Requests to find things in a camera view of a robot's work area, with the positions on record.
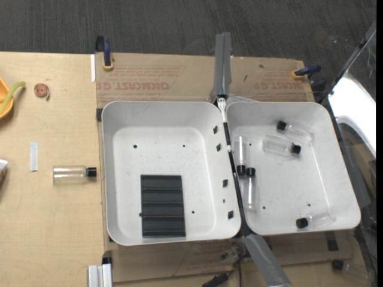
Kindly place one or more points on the white plastic tray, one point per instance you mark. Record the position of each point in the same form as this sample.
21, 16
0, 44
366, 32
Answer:
167, 160
287, 187

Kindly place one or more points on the thin black and white rod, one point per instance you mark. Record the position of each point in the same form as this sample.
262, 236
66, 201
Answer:
227, 133

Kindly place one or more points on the clear plastic bottle black cap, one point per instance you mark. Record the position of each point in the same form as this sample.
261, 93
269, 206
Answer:
297, 132
250, 191
70, 173
353, 269
276, 144
241, 152
320, 218

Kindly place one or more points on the brown cardboard board red print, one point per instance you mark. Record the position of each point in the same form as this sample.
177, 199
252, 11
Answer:
149, 79

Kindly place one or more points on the black ribbed rack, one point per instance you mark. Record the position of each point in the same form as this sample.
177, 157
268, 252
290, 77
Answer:
163, 206

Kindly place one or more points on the pink round disc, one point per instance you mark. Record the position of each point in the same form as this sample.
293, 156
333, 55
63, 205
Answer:
41, 90

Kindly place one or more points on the yellow-green bent tube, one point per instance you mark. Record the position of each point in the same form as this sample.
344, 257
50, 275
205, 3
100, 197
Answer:
12, 92

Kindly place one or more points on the orange bowl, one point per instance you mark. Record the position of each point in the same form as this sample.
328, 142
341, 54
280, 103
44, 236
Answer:
6, 100

